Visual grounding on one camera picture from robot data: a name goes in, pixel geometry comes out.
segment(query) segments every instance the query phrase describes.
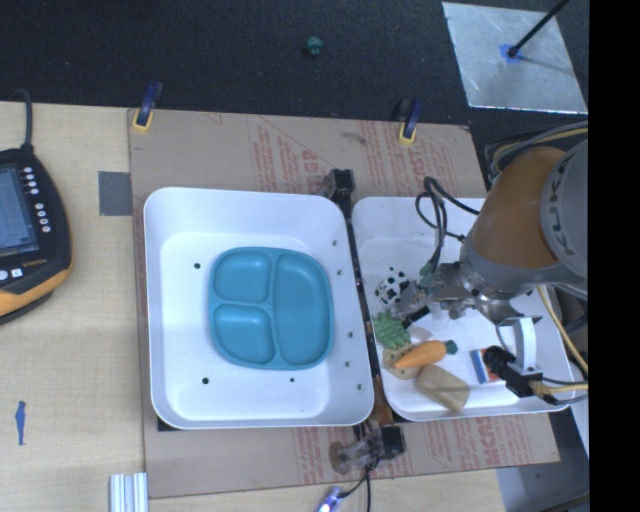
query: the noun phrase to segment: black floor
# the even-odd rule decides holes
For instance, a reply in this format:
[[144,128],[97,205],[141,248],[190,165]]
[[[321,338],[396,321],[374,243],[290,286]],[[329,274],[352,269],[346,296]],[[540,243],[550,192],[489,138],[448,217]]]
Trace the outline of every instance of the black floor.
[[[549,12],[559,0],[458,3]],[[440,0],[4,0],[0,98],[388,120],[419,98],[421,122],[469,125],[486,143],[586,116],[469,108]],[[585,103],[589,1],[556,15]],[[324,46],[306,58],[310,36]]]

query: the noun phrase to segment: toy carrot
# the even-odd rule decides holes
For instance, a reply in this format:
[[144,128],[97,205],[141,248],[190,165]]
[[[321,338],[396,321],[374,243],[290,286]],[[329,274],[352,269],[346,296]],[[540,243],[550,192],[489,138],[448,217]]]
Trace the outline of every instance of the toy carrot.
[[394,368],[411,368],[413,366],[427,366],[442,361],[447,354],[455,354],[458,351],[453,340],[439,341],[429,340],[416,345],[393,365]]

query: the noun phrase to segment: wooden table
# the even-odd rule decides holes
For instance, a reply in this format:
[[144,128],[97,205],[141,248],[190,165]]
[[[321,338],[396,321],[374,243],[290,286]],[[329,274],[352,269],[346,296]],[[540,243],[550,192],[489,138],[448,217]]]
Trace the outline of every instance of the wooden table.
[[[0,150],[25,109],[0,103]],[[98,175],[129,172],[127,109],[34,105],[33,145],[71,222],[76,264],[36,310],[0,326],[0,510],[107,511],[109,476],[145,470],[132,223],[101,216]],[[24,445],[14,419],[26,405]],[[151,500],[151,511],[312,511],[326,485]],[[504,510],[493,470],[372,482],[372,510]],[[341,512],[366,508],[364,486]]]

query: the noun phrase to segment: metal pole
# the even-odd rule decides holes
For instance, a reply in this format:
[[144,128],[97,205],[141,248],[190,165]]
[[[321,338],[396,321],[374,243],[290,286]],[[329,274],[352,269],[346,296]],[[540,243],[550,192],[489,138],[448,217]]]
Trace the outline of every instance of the metal pole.
[[529,31],[529,33],[520,40],[518,44],[514,44],[511,48],[509,48],[509,50],[507,50],[507,55],[511,58],[515,57],[516,54],[518,53],[518,50],[520,50],[520,48],[522,48],[522,46],[529,39],[531,39],[535,35],[535,33],[544,26],[544,24],[547,21],[553,18],[558,13],[558,11],[560,11],[560,9],[562,9],[568,3],[569,3],[569,0],[560,0],[560,2],[558,2],[558,4],[553,9],[551,9],[549,13],[544,18],[542,18],[535,27],[532,28]]

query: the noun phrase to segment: cardboard sheet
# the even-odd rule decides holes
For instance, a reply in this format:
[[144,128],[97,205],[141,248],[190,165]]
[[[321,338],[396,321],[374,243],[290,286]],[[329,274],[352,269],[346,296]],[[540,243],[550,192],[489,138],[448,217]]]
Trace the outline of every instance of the cardboard sheet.
[[[129,112],[129,126],[133,111]],[[129,128],[144,446],[151,498],[353,481],[329,461],[350,427],[177,431],[150,400],[142,209],[166,186],[317,193],[333,168],[352,169],[354,199],[415,196],[426,175],[454,196],[483,197],[470,134],[419,124],[416,142],[397,142],[399,124],[157,110],[148,132]],[[546,414],[402,423],[407,451],[373,478],[556,462]]]

